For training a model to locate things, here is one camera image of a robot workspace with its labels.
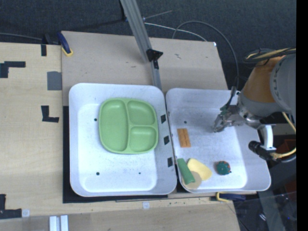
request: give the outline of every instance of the black connector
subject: black connector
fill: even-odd
[[[260,142],[250,141],[248,148],[266,161],[273,160],[273,157],[270,155],[270,153],[274,152],[275,150],[265,150]]]

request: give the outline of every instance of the yellow cable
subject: yellow cable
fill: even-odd
[[[285,112],[282,113],[283,117],[287,120],[287,122],[289,123],[289,125],[292,127],[294,133],[296,134],[296,128],[295,126],[292,124],[292,122],[290,121],[289,117],[286,115]],[[283,153],[283,154],[279,154],[279,153],[271,153],[270,155],[274,158],[274,159],[277,159],[277,158],[282,158],[282,157],[285,157],[285,156],[289,156],[289,155],[292,155],[293,153],[296,152],[296,147],[290,151],[290,152],[287,152],[287,153]]]

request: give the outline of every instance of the black clamp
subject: black clamp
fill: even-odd
[[[153,61],[153,63],[154,63],[154,68],[156,68],[156,69],[159,69],[159,67],[158,67],[158,58],[160,58],[162,55],[163,55],[163,52],[161,52],[161,51],[156,51],[156,50],[153,50],[153,49],[148,49],[147,51],[146,51],[146,54],[147,54],[147,56],[148,56],[148,59],[149,59],[149,61],[151,62],[151,61]]]
[[[6,210],[5,209],[5,194],[0,194],[0,219],[21,218],[22,210]]]

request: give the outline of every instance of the white cable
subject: white cable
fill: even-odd
[[[170,29],[170,30],[173,30],[173,31],[176,30],[175,28],[171,28],[171,27],[168,27],[168,26],[157,25],[157,24],[148,23],[148,22],[145,22],[145,24],[146,25],[150,25],[150,26],[158,26],[158,27],[162,27],[162,28],[165,28],[165,29]],[[202,39],[203,41],[207,42],[207,40],[205,38],[203,38],[202,36],[200,36],[198,34],[195,34],[193,32],[185,31],[185,30],[181,30],[181,29],[179,29],[178,31],[195,35],[195,36],[199,37],[200,39]]]

